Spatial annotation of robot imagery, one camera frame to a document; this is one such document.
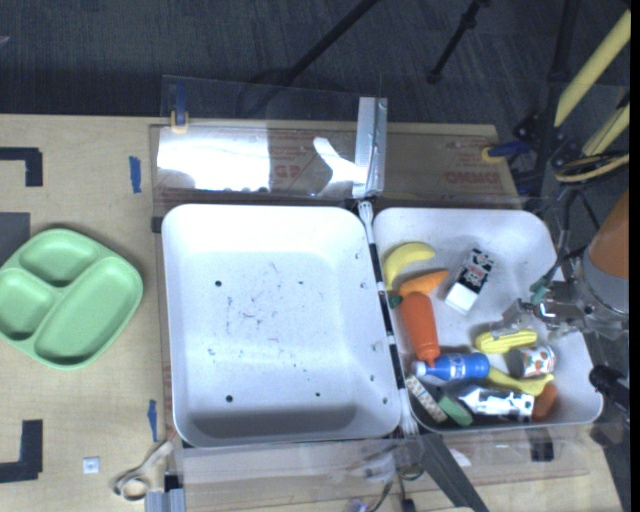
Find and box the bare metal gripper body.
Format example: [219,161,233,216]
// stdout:
[530,279,629,337]

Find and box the yellow corn cob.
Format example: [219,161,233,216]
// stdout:
[474,328,539,356]

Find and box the white can with orange print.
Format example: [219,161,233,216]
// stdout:
[505,343,558,380]

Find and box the black and white carton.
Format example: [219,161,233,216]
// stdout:
[444,248,497,316]
[456,384,536,424]

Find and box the yellow banana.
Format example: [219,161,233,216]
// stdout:
[382,241,437,293]
[486,366,556,398]

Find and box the blue bottle with white cap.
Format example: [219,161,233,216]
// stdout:
[410,351,492,384]

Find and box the white plastic tray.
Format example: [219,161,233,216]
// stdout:
[160,202,404,449]
[372,206,605,435]

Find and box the orange sausage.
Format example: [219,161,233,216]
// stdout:
[530,382,559,423]

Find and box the orange squeeze bottle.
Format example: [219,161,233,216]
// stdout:
[399,292,442,369]

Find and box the orange carrot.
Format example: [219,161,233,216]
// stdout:
[388,268,450,309]

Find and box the green and black oval piece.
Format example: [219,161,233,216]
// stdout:
[436,394,474,429]

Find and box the patterned beige biscuit packet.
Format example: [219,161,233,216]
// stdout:
[404,374,449,425]

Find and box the thin black and white rod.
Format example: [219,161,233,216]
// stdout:
[357,199,419,437]

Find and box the green divided plate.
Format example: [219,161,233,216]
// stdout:
[0,228,145,372]

